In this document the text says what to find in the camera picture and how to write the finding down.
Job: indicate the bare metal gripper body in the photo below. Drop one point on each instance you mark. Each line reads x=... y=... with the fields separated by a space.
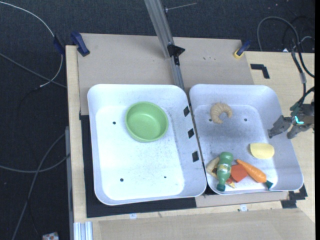
x=308 y=116

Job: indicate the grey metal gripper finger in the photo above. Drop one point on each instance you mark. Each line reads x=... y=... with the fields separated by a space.
x=278 y=127
x=294 y=132

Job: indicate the yellow potato chip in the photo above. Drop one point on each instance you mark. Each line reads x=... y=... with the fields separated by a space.
x=262 y=151

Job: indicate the white plastic tray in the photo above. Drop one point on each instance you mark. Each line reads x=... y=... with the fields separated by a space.
x=140 y=169
x=235 y=139

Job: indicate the orange carrot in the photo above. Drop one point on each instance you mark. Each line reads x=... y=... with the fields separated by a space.
x=253 y=171

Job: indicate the red-orange flat wedge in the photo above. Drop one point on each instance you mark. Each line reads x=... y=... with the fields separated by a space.
x=239 y=173

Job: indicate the beige croissant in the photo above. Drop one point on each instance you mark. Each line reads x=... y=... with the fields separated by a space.
x=218 y=109

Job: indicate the green bottle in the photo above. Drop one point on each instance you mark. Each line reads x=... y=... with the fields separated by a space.
x=224 y=169

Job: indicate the beige pizza slice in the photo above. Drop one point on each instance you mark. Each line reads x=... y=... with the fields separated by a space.
x=211 y=167

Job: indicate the brown cardboard sheet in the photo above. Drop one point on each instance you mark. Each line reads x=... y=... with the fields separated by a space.
x=205 y=225

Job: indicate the green bowl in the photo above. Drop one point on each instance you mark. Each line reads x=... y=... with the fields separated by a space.
x=147 y=122

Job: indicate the brown cardboard board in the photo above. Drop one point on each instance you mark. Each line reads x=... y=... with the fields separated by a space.
x=130 y=64

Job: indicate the small printed white box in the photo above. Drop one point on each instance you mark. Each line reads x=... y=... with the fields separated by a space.
x=50 y=236

